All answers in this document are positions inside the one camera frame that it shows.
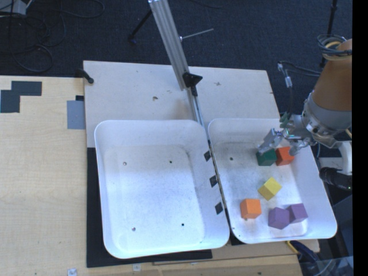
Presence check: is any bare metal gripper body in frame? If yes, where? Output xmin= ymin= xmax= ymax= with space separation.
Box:
xmin=281 ymin=111 xmax=347 ymax=150

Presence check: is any red cube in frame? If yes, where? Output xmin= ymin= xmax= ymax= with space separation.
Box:
xmin=275 ymin=146 xmax=295 ymax=167

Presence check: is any green cube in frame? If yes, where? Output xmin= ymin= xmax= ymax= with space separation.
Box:
xmin=255 ymin=148 xmax=278 ymax=167

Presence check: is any white plastic tray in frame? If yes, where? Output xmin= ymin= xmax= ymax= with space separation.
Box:
xmin=207 ymin=117 xmax=338 ymax=244
xmin=94 ymin=119 xmax=231 ymax=260

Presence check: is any yellow cube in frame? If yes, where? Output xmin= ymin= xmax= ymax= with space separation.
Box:
xmin=258 ymin=177 xmax=282 ymax=201

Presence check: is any purple cube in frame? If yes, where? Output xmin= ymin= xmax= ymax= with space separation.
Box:
xmin=267 ymin=207 xmax=290 ymax=230
xmin=287 ymin=203 xmax=309 ymax=224

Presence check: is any orange cube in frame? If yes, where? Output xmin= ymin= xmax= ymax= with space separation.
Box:
xmin=240 ymin=198 xmax=262 ymax=220

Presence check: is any pale wood flat board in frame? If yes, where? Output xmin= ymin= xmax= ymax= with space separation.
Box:
xmin=82 ymin=60 xmax=320 ymax=267

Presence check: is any black cylinder on white bracket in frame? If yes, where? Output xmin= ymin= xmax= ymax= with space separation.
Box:
xmin=319 ymin=141 xmax=352 ymax=191

